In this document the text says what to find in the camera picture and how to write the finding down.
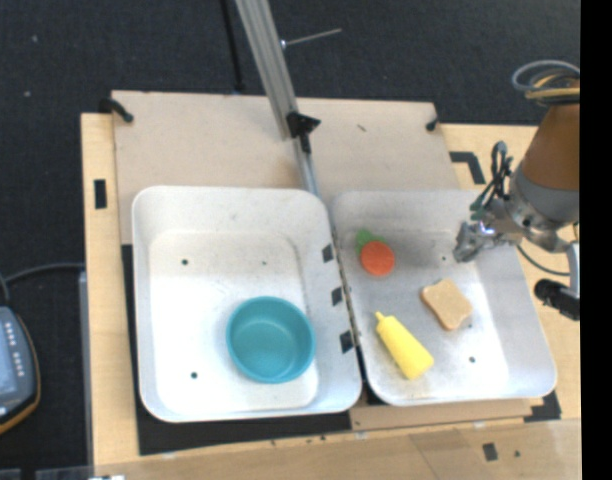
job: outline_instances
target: black clip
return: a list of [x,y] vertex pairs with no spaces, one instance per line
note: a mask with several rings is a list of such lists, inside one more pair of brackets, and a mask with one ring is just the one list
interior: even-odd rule
[[426,123],[426,130],[429,132],[434,132],[438,124],[439,124],[439,117],[436,117],[432,121]]
[[112,98],[102,98],[99,100],[97,110],[102,114],[112,114],[115,111],[126,123],[131,123],[134,119],[133,114],[129,114],[121,103]]
[[293,139],[299,137],[299,143],[304,153],[312,153],[310,147],[310,140],[308,140],[308,134],[319,126],[321,121],[314,117],[308,117],[297,112],[291,112],[286,116],[288,122],[288,129],[290,130],[290,136]]

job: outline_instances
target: metal pole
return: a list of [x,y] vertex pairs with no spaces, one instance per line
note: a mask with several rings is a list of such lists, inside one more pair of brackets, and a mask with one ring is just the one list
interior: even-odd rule
[[[268,0],[235,0],[244,24],[259,75],[268,96],[280,136],[294,138],[287,118],[298,113],[295,91],[286,66],[286,59],[277,35]],[[310,151],[294,141],[297,164],[305,188],[319,196]]]
[[219,6],[222,10],[222,17],[224,18],[228,48],[230,50],[230,57],[233,62],[233,69],[235,71],[235,91],[241,92],[244,90],[244,80],[242,77],[242,69],[239,64],[239,55],[237,54],[237,45],[235,44],[235,34],[233,33],[233,26],[231,24],[230,13],[228,12],[226,0],[219,0]]

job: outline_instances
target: aluminum rod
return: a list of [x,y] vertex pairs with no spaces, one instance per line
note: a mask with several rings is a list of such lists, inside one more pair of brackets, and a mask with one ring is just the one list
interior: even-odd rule
[[[297,101],[268,0],[235,0],[235,3],[280,136],[290,139],[287,117],[298,112]],[[319,196],[311,155],[302,150],[299,140],[293,142],[304,188]]]

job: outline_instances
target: metal bracket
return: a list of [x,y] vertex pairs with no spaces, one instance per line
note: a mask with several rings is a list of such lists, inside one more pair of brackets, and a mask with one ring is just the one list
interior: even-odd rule
[[288,129],[290,130],[290,136],[293,139],[299,138],[299,144],[304,153],[312,153],[310,147],[309,134],[319,126],[321,121],[314,117],[308,117],[297,112],[291,112],[286,116],[288,122]]

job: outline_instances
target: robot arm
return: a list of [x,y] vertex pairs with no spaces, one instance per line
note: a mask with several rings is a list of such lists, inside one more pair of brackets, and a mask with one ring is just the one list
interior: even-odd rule
[[[540,71],[529,83],[520,82],[535,69]],[[557,231],[579,221],[580,72],[570,64],[540,61],[517,70],[513,85],[548,111],[516,171],[506,145],[493,148],[493,179],[471,205],[471,223],[462,223],[453,254],[457,261],[470,261],[485,249],[519,246],[524,239],[566,253],[570,286],[542,280],[535,294],[579,320],[579,244],[562,240]]]

